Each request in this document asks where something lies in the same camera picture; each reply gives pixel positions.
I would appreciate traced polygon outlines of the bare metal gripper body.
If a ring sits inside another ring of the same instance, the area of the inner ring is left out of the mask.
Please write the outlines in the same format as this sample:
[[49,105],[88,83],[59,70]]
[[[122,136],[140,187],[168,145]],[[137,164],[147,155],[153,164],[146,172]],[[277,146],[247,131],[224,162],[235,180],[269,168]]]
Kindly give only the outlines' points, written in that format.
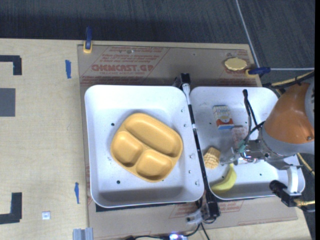
[[235,156],[247,163],[257,163],[265,159],[264,153],[261,150],[260,141],[256,140],[240,140],[233,149]]

